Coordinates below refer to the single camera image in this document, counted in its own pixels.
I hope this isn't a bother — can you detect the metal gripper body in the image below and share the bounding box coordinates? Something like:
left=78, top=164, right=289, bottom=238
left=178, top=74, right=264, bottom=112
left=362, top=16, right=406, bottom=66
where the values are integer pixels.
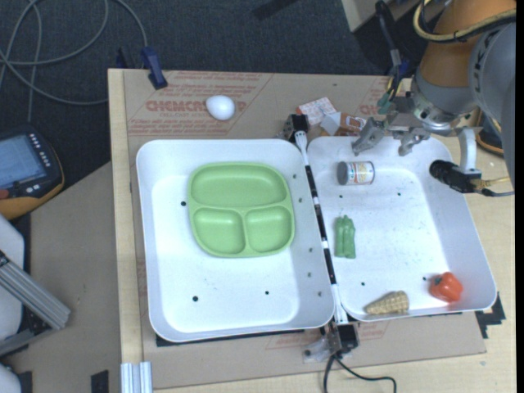
left=382, top=95, right=454, bottom=139

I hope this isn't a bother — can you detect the orange and white carton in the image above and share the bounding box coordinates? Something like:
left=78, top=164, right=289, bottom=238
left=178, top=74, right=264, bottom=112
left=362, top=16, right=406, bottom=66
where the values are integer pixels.
left=318, top=111, right=368, bottom=137

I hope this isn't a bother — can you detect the small white labelled can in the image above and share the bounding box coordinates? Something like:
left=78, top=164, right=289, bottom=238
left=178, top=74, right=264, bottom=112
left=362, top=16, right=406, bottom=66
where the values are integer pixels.
left=337, top=160, right=376, bottom=186

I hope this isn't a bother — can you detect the white and orange packet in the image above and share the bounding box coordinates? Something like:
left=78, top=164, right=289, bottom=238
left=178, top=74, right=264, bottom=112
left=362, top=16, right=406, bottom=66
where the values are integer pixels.
left=297, top=96, right=337, bottom=126

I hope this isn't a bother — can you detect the white plastic tray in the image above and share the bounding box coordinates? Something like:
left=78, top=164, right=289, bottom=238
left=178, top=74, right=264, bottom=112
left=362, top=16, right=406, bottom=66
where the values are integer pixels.
left=135, top=138, right=337, bottom=343
left=305, top=135, right=499, bottom=323

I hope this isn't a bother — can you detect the black and white thin rod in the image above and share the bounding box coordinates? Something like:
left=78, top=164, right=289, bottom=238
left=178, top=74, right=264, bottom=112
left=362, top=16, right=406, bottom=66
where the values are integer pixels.
left=295, top=130, right=348, bottom=323

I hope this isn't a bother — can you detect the brown cardboard board red print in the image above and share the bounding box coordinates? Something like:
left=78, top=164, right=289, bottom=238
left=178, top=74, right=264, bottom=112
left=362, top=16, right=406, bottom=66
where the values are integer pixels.
left=122, top=70, right=488, bottom=390

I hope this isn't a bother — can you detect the green divided plate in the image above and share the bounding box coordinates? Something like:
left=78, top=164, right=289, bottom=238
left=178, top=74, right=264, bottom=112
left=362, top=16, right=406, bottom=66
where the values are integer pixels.
left=187, top=162, right=296, bottom=258

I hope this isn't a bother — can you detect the orange bell pepper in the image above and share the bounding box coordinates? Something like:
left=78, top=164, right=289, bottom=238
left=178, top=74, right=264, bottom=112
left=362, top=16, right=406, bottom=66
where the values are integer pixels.
left=428, top=271, right=464, bottom=302

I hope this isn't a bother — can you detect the white egg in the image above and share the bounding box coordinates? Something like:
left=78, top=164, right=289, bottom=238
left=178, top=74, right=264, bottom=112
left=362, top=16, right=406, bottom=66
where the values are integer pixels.
left=205, top=95, right=237, bottom=120

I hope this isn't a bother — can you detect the beige corn cob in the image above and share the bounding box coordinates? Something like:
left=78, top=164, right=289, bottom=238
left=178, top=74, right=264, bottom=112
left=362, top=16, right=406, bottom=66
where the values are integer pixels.
left=364, top=290, right=410, bottom=316

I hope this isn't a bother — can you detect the black cylinder on white bracket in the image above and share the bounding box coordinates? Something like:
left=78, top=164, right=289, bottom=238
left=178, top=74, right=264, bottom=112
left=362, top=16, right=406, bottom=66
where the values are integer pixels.
left=428, top=127, right=483, bottom=194

